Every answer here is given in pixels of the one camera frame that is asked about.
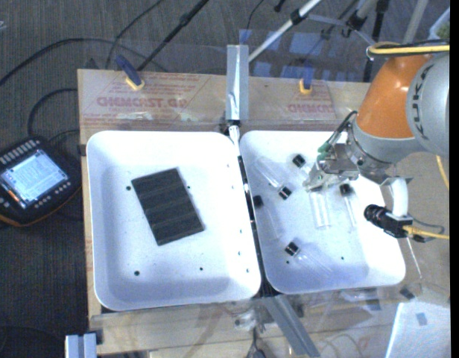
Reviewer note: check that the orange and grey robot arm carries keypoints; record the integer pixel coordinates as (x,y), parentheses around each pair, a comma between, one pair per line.
(389,99)

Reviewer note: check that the black ribbed rectangular pad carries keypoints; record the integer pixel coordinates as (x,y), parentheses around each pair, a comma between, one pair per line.
(168,206)

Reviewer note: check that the black cylinder on white bracket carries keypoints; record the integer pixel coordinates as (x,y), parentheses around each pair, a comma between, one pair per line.
(387,218)

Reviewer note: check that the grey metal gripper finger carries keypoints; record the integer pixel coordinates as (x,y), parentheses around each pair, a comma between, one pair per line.
(310,180)
(328,182)

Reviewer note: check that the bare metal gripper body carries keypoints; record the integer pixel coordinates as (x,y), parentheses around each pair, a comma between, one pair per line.
(339,160)

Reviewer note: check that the brown cardboard board red print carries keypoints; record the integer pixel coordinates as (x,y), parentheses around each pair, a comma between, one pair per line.
(158,103)

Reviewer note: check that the white plastic tray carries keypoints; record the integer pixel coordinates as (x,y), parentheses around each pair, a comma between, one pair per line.
(345,267)
(170,274)

